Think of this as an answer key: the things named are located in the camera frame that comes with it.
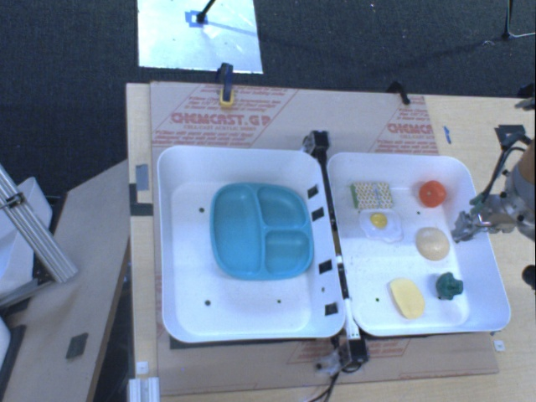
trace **label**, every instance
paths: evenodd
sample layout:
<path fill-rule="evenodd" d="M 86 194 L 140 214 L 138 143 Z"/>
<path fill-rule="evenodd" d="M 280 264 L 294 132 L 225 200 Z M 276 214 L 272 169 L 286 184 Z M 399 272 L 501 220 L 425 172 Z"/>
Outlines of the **label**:
<path fill-rule="evenodd" d="M 201 85 L 152 132 L 154 147 L 178 144 L 251 147 L 297 90 L 236 86 L 234 103 L 219 103 L 219 85 Z"/>
<path fill-rule="evenodd" d="M 304 341 L 297 344 L 286 364 L 317 362 L 318 359 L 326 357 L 332 351 L 333 345 L 328 338 Z"/>
<path fill-rule="evenodd" d="M 401 358 L 410 345 L 408 338 L 367 341 L 370 358 Z"/>
<path fill-rule="evenodd" d="M 413 95 L 411 104 L 397 109 L 368 151 L 437 155 L 435 139 L 425 97 Z"/>

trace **wooden table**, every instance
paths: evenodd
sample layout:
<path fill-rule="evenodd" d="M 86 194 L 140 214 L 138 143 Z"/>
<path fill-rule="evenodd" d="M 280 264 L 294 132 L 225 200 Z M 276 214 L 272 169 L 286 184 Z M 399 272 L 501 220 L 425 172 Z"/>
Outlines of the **wooden table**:
<path fill-rule="evenodd" d="M 136 183 L 136 169 L 151 162 L 151 121 L 149 85 L 127 86 L 130 183 Z M 491 177 L 500 153 L 493 128 L 501 125 L 524 125 L 534 135 L 533 112 L 514 109 L 515 99 L 426 96 L 426 104 L 440 154 L 456 157 L 469 168 L 477 191 Z M 448 127 L 451 142 L 446 140 Z M 137 193 L 139 203 L 152 202 L 152 183 Z M 517 231 L 491 237 L 492 247 L 502 273 L 512 319 L 494 339 L 504 344 L 497 352 L 499 374 L 467 377 L 389 381 L 382 383 L 344 384 L 336 386 L 333 401 L 425 400 L 530 400 L 536 394 L 533 372 L 536 370 L 536 323 L 534 293 L 521 279 L 523 268 L 533 263 L 534 243 Z M 156 310 L 154 286 L 154 240 L 151 216 L 131 217 L 133 274 L 133 311 L 135 360 L 148 362 L 147 373 L 137 377 L 157 376 Z M 214 394 L 162 397 L 172 401 L 273 401 L 309 400 L 321 390 L 311 387 L 270 389 Z"/>

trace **cardboard sheet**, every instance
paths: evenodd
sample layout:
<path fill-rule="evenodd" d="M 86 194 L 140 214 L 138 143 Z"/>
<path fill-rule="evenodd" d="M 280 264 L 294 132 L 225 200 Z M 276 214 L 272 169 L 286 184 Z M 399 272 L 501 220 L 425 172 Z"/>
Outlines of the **cardboard sheet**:
<path fill-rule="evenodd" d="M 176 144 L 299 149 L 310 131 L 330 133 L 337 152 L 437 154 L 424 97 L 406 106 L 398 95 L 236 86 L 230 108 L 219 86 L 151 84 L 153 168 Z M 162 395 L 270 389 L 328 382 L 315 370 L 332 351 L 328 339 L 225 344 L 173 341 L 162 324 L 157 181 L 153 172 L 158 376 Z M 370 361 L 341 383 L 498 372 L 486 333 L 368 341 Z"/>

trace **orange toy fruit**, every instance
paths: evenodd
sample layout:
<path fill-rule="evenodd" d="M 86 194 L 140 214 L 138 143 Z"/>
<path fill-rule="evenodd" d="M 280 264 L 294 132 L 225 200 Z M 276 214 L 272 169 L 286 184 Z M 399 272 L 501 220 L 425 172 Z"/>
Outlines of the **orange toy fruit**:
<path fill-rule="evenodd" d="M 437 207 L 445 201 L 445 187 L 436 180 L 430 180 L 420 187 L 419 198 L 426 207 Z"/>

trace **fried egg toy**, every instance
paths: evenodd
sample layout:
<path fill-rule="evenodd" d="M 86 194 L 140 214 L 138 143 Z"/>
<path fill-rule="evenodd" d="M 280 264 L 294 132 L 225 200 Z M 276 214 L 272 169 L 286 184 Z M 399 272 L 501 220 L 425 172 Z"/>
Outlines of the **fried egg toy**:
<path fill-rule="evenodd" d="M 404 238 L 402 221 L 391 209 L 361 210 L 359 224 L 367 238 L 371 240 L 394 243 Z"/>

